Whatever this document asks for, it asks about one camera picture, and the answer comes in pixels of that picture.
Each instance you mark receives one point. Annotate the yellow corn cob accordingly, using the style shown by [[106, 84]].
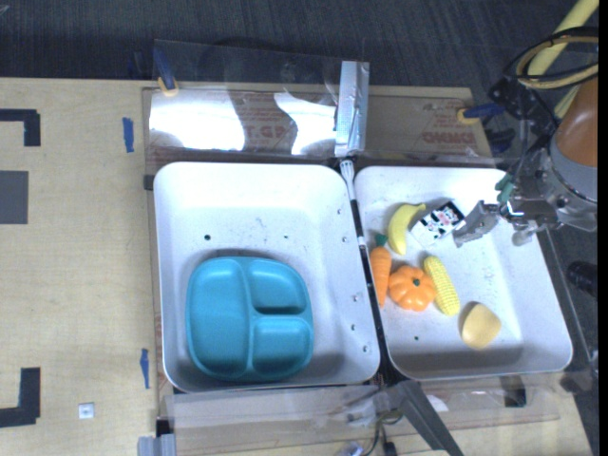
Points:
[[442, 285]]

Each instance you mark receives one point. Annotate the white plastic tray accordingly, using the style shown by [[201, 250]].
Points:
[[503, 278], [266, 207]]

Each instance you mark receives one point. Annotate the black cylinder on white bracket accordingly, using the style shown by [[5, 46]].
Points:
[[583, 278]]

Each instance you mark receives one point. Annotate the orange carrot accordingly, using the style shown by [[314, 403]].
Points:
[[380, 269]]

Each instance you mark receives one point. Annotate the cow print milk carton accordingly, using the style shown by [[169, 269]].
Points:
[[437, 223]]

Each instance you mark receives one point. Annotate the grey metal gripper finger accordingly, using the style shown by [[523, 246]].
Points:
[[477, 223], [522, 236]]

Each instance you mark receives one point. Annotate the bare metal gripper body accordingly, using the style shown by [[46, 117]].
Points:
[[541, 197]]

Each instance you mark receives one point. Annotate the yellow potato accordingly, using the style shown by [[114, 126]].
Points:
[[480, 326]]

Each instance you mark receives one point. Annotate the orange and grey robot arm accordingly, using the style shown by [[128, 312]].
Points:
[[577, 126]]

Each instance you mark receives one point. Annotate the blue divided plate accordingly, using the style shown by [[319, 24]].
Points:
[[223, 316]]

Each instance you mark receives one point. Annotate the yellow banana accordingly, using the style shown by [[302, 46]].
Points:
[[399, 228]]

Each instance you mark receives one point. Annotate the orange pumpkin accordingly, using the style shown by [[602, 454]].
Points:
[[411, 290]]

